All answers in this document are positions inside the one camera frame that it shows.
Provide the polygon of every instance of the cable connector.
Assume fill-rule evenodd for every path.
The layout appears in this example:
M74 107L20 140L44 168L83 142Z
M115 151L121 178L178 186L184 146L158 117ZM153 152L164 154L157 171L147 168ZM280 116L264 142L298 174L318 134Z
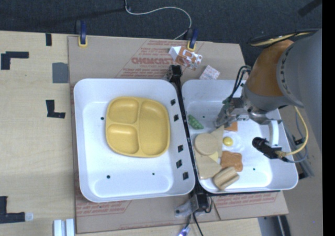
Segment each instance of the cable connector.
M278 151L282 148L273 148L265 138L255 137L252 140L252 145L260 152L262 152L269 159L279 159Z

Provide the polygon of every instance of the yellow divided plate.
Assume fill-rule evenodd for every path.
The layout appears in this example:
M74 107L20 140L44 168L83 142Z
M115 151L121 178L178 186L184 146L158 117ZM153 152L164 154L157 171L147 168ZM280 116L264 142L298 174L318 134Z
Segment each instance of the yellow divided plate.
M107 108L106 139L113 151L123 155L162 155L170 145L168 111L151 99L115 98Z

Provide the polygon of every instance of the cardboard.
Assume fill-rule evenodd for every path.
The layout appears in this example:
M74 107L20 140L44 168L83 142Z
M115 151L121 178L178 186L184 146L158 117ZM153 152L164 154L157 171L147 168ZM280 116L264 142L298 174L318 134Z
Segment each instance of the cardboard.
M73 105L74 85L83 78L165 78L169 66L176 64L169 55L169 50L180 45L186 46L186 42L89 37L87 47L80 48L77 36L68 36L77 233L186 222L186 217L177 217L174 209L184 204L188 195L100 204L83 197L79 187ZM244 65L237 44L198 42L197 53L203 56L202 62L196 70L183 67L182 84L190 79L200 78L207 66L219 72L218 79L235 79L238 69ZM213 202L212 211L199 215L198 222L287 213L282 192L218 196L213 197Z

